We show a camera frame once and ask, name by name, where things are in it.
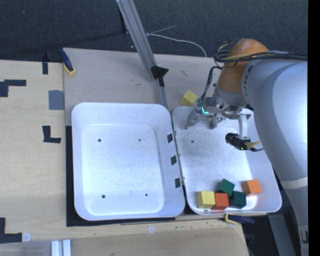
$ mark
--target block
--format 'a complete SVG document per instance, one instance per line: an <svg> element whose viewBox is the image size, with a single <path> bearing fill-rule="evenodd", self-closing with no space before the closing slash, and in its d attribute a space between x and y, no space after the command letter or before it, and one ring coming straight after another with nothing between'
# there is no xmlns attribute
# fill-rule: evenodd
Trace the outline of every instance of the block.
<svg viewBox="0 0 320 256"><path fill-rule="evenodd" d="M244 181L241 183L241 188L247 197L255 196L262 192L260 183L257 179Z"/></svg>
<svg viewBox="0 0 320 256"><path fill-rule="evenodd" d="M212 210L224 210L229 207L229 198L227 193L214 193L215 205Z"/></svg>
<svg viewBox="0 0 320 256"><path fill-rule="evenodd" d="M180 100L180 104L182 106L192 106L192 104L197 100L197 98L197 95L195 95L192 91L188 90Z"/></svg>
<svg viewBox="0 0 320 256"><path fill-rule="evenodd" d="M241 209L247 205L246 193L241 191L233 191L229 197L229 207Z"/></svg>
<svg viewBox="0 0 320 256"><path fill-rule="evenodd" d="M196 195L196 204L198 208L211 209L215 204L215 193L213 191L200 191Z"/></svg>
<svg viewBox="0 0 320 256"><path fill-rule="evenodd" d="M235 184L233 184L232 182L224 178L219 182L215 192L227 193L228 197L230 197L232 195L232 192L234 191L234 188L235 188Z"/></svg>

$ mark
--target yellow cube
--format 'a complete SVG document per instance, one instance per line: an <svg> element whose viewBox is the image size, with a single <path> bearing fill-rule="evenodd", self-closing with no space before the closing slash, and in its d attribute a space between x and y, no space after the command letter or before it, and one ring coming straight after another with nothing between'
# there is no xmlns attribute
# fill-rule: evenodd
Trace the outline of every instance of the yellow cube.
<svg viewBox="0 0 320 256"><path fill-rule="evenodd" d="M180 100L180 104L182 106L192 106L192 104L197 100L197 98L197 95L195 95L192 91L188 90Z"/></svg>
<svg viewBox="0 0 320 256"><path fill-rule="evenodd" d="M216 205L215 193L213 191L200 191L196 195L196 204L198 208L211 209Z"/></svg>

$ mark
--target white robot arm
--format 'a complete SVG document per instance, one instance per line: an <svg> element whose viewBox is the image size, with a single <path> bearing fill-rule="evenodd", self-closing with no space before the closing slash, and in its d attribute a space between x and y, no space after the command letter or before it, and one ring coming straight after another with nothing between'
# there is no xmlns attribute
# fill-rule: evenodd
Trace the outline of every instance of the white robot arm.
<svg viewBox="0 0 320 256"><path fill-rule="evenodd" d="M217 57L231 43L234 45L227 56ZM216 62L223 60L224 66L216 67L221 74L214 95L205 97L207 84L185 128L194 125L200 116L207 116L211 118L210 128L214 129L226 118L238 119L242 108L253 109L263 149L295 213L301 254L309 255L308 59L269 51L253 39L229 41L218 48L215 56ZM249 149L248 138L241 135L226 136L226 141L240 150Z"/></svg>

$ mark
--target orange cube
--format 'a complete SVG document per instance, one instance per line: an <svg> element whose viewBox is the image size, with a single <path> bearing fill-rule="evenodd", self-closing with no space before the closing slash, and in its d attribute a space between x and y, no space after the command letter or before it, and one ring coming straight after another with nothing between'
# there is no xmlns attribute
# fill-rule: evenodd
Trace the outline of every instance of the orange cube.
<svg viewBox="0 0 320 256"><path fill-rule="evenodd" d="M229 207L229 199L227 193L214 193L215 205L212 210L224 210Z"/></svg>
<svg viewBox="0 0 320 256"><path fill-rule="evenodd" d="M247 180L241 184L242 191L247 197L255 196L262 192L261 186L257 179Z"/></svg>

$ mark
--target empty white tray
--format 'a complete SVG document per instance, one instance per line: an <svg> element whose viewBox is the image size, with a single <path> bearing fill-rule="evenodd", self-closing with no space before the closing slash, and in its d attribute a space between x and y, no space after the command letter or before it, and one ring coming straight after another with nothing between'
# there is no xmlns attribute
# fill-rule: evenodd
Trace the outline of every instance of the empty white tray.
<svg viewBox="0 0 320 256"><path fill-rule="evenodd" d="M169 111L80 103L71 114L74 205L89 221L167 218L185 207Z"/></svg>
<svg viewBox="0 0 320 256"><path fill-rule="evenodd" d="M265 151L238 150L226 143L227 133L239 134L237 120L224 120L216 128L209 129L209 121L203 117L198 123L184 129L189 113L194 107L181 106L172 114L173 127L181 172L190 208L200 215L221 213L276 212L282 204L279 187L271 163ZM253 112L244 109L242 114L251 114L247 121L247 135L251 142L259 141ZM222 179L235 184L235 191L242 191L241 183L258 179L262 192L248 196L242 209L228 207L225 210L201 209L197 207L199 191L216 191Z"/></svg>

